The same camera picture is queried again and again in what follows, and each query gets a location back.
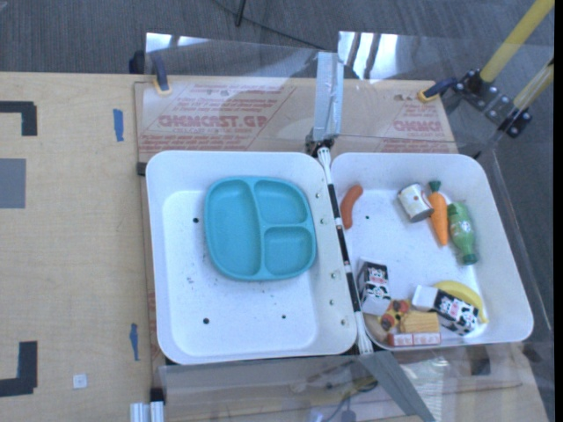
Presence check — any black and white thin rod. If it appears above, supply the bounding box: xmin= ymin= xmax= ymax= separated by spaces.
xmin=316 ymin=146 xmax=374 ymax=355

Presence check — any blue divided plate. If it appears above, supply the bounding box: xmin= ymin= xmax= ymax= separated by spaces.
xmin=203 ymin=176 xmax=318 ymax=281

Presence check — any orange sausage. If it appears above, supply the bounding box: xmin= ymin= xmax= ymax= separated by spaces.
xmin=339 ymin=184 xmax=364 ymax=231

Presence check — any brown cardboard board red print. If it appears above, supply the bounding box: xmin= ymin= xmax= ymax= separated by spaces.
xmin=133 ymin=75 xmax=524 ymax=406

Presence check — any white plastic tray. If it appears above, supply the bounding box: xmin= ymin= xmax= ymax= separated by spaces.
xmin=144 ymin=149 xmax=358 ymax=366
xmin=329 ymin=151 xmax=535 ymax=352

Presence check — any cow print milk carton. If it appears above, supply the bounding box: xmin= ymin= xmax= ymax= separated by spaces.
xmin=355 ymin=258 xmax=392 ymax=317

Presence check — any white small can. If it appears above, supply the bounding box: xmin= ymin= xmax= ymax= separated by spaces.
xmin=397 ymin=183 xmax=435 ymax=223

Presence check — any orange carrot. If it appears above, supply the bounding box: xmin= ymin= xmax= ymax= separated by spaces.
xmin=427 ymin=179 xmax=450 ymax=247

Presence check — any pizza slice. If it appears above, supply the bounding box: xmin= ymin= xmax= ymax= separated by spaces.
xmin=363 ymin=298 xmax=412 ymax=343

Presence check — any green bottle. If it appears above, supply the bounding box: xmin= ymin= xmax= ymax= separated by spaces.
xmin=446 ymin=201 xmax=479 ymax=266

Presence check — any yellow block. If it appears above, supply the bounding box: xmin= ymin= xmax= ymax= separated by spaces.
xmin=398 ymin=309 xmax=441 ymax=335

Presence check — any red and white packet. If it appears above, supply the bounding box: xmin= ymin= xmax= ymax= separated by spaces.
xmin=386 ymin=331 xmax=442 ymax=348

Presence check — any yellow banana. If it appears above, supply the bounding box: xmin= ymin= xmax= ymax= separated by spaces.
xmin=432 ymin=280 xmax=489 ymax=324

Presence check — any cow print milk bottle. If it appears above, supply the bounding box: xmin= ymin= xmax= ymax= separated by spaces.
xmin=411 ymin=284 xmax=480 ymax=337

